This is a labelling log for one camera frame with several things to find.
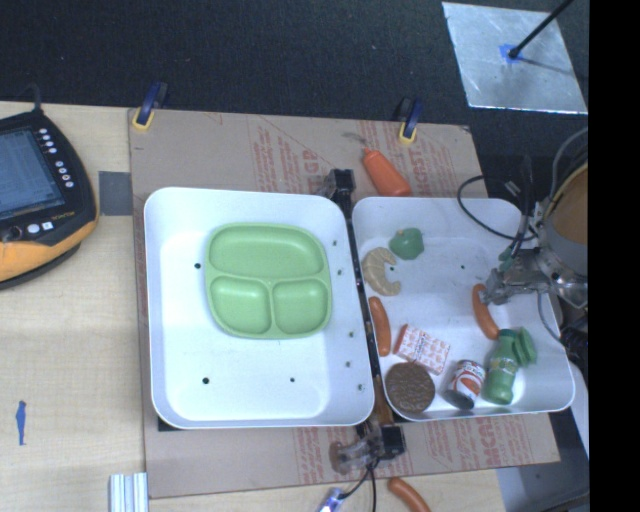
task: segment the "touchscreen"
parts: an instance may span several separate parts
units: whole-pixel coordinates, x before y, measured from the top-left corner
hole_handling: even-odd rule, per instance
[[[0,133],[0,220],[64,202],[31,131]]]

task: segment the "wooden table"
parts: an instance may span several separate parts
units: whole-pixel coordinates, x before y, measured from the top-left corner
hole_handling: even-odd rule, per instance
[[[31,108],[0,103],[0,118]],[[128,109],[43,109],[96,189],[99,172],[130,172]],[[109,476],[145,471],[132,217],[101,216],[69,261],[0,292],[0,346],[0,510],[108,510]],[[15,419],[20,401],[26,403],[23,445]],[[504,510],[494,470],[407,481],[434,512]],[[386,481],[376,483],[378,511],[404,509]],[[151,500],[149,510],[315,510],[331,487]],[[371,506],[366,483],[341,510]]]

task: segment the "green toy bottle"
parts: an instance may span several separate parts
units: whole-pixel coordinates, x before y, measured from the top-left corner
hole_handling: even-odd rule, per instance
[[[500,346],[491,354],[487,380],[482,388],[482,395],[488,402],[507,405],[513,400],[513,381],[518,371],[513,346],[517,336],[511,329],[501,329],[498,333]]]
[[[522,328],[519,332],[501,329],[500,344],[489,360],[489,371],[482,387],[482,396],[488,402],[508,405],[513,401],[513,382],[520,366],[527,366],[537,358],[531,335]]]

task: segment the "black carpet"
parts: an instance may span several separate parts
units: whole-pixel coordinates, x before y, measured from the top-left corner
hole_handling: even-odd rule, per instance
[[[460,3],[549,13],[560,0]],[[587,105],[589,9],[575,0],[557,17]],[[517,183],[529,155],[538,198],[588,122],[470,108],[439,1],[3,2],[0,100],[35,82],[44,103],[132,107],[156,80],[183,110],[388,120],[420,97],[421,122],[470,127],[485,176]]]

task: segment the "green divided plate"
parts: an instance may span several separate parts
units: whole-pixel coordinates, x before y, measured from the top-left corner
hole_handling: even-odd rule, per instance
[[[285,224],[233,223],[207,242],[209,308],[225,331],[246,338],[302,338],[331,317],[331,279],[322,243]]]

